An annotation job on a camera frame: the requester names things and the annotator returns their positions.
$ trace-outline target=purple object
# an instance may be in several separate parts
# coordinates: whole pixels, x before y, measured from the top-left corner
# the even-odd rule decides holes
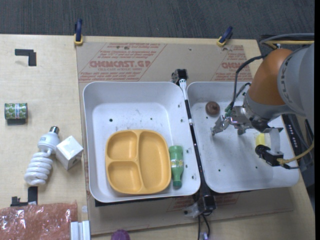
[[[118,229],[111,235],[111,240],[130,240],[130,236],[127,231]]]

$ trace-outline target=white plastic tray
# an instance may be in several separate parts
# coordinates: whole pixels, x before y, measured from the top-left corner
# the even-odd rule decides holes
[[[238,89],[243,85],[238,82]],[[247,129],[238,135],[233,125],[223,132],[211,134],[218,117],[208,116],[205,106],[209,101],[220,105],[220,114],[233,96],[233,82],[193,82],[187,88],[191,107],[191,116],[201,156],[204,177],[207,185],[218,193],[251,191],[279,187],[290,187],[299,180],[297,169],[272,167],[255,153],[256,137],[260,133],[255,129]],[[235,106],[243,104],[243,96],[239,95]],[[281,117],[269,123],[270,127],[284,128],[280,132],[280,150],[285,159],[294,156],[285,126]],[[295,161],[290,166],[297,166]]]
[[[200,176],[193,148],[182,90],[171,82],[92,82],[83,90],[87,139],[89,188],[103,203],[141,199],[190,196],[200,187]],[[156,131],[168,147],[183,147],[182,187],[170,185],[155,194],[130,195],[110,186],[105,165],[105,147],[117,131],[145,129]]]

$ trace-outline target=tin can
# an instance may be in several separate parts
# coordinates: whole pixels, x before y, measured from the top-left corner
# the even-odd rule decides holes
[[[27,103],[5,103],[4,118],[6,120],[27,119],[28,118]]]

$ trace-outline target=brown ball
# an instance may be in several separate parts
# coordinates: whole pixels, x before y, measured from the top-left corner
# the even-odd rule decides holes
[[[218,103],[216,103],[215,101],[209,101],[206,105],[205,105],[205,112],[209,115],[209,116],[217,116],[220,114],[220,106]]]

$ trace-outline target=green bottle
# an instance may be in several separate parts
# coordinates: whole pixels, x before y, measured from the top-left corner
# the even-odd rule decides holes
[[[169,147],[171,172],[173,177],[173,186],[180,188],[182,186],[181,174],[184,171],[184,159],[182,156],[183,149],[181,146],[175,145]]]

